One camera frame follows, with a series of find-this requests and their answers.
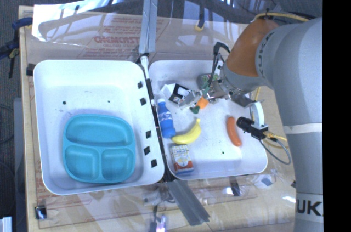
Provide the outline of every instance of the white tray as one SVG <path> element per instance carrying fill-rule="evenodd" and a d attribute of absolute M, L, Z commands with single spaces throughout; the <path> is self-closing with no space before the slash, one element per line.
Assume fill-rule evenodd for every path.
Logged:
<path fill-rule="evenodd" d="M 42 177 L 48 190 L 68 195 L 148 185 L 162 178 L 165 167 L 145 77 L 137 64 L 111 60 L 45 60 L 36 65 L 33 76 Z M 138 88 L 139 82 L 143 85 L 141 88 Z M 120 117 L 133 128 L 135 170 L 122 183 L 78 182 L 64 168 L 64 126 L 74 115 L 91 113 Z"/>
<path fill-rule="evenodd" d="M 204 60 L 160 60 L 151 64 L 150 78 L 155 99 L 164 97 L 161 92 L 165 84 L 177 83 L 189 89 L 198 90 L 198 75 L 210 74 L 212 61 Z M 201 135 L 188 145 L 194 171 L 176 174 L 169 153 L 174 145 L 171 139 L 163 139 L 168 168 L 179 179 L 204 179 L 254 174 L 265 170 L 267 155 L 259 141 L 236 128 L 242 141 L 237 147 L 230 141 L 226 121 L 229 116 L 250 118 L 248 108 L 242 108 L 230 100 L 221 99 L 209 104 L 196 115 L 188 108 L 180 109 L 171 101 L 166 106 L 173 115 L 174 127 L 178 133 L 191 128 L 195 118 L 200 118 Z"/>

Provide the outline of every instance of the blue plate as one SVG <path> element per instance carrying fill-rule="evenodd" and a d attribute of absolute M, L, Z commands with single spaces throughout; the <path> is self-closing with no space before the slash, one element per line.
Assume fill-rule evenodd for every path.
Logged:
<path fill-rule="evenodd" d="M 68 120 L 63 136 L 67 173 L 88 183 L 119 183 L 135 168 L 135 136 L 125 120 L 98 114 Z"/>

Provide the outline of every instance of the banana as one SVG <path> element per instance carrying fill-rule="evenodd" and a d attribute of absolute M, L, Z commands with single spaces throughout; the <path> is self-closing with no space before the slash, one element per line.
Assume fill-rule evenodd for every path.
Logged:
<path fill-rule="evenodd" d="M 200 133 L 200 119 L 196 119 L 196 122 L 190 131 L 185 134 L 176 135 L 172 138 L 172 141 L 176 144 L 189 144 L 194 142 L 199 137 Z"/>

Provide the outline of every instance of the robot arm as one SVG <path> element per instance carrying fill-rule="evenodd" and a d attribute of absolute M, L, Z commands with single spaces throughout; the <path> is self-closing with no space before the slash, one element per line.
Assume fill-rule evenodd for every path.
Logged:
<path fill-rule="evenodd" d="M 245 94 L 257 87 L 274 90 L 296 178 L 294 231 L 323 231 L 322 18 L 282 26 L 253 21 L 214 86 L 244 107 Z"/>

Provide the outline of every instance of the water bottle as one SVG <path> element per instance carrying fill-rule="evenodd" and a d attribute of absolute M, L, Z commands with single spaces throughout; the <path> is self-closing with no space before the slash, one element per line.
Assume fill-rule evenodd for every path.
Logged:
<path fill-rule="evenodd" d="M 158 121 L 160 122 L 161 133 L 164 138 L 172 138 L 176 134 L 173 126 L 173 118 L 171 112 L 166 108 L 166 101 L 161 98 L 158 104 Z"/>

